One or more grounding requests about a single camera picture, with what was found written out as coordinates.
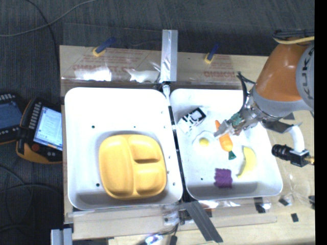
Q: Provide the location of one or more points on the purple grapes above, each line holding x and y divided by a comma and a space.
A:
223, 178

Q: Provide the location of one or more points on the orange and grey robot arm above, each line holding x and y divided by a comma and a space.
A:
278, 78

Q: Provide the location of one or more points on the black cylinder on white bracket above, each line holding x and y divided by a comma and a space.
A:
290, 153

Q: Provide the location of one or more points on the white plastic tray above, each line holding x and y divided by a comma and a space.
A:
84, 111
204, 167

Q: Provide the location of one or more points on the yellow divided plate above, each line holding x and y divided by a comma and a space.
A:
120, 162

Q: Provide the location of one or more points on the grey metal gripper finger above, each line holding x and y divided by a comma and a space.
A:
221, 130
235, 132

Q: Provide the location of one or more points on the orange carrot green top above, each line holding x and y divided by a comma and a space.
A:
226, 143

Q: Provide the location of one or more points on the yellow banana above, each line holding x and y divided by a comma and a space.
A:
249, 161

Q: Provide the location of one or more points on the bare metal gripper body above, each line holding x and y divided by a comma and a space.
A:
249, 117

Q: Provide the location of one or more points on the white fried egg yellow yolk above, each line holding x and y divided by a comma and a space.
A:
204, 142

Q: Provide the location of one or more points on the brown cardboard board red print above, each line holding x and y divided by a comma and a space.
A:
296, 221

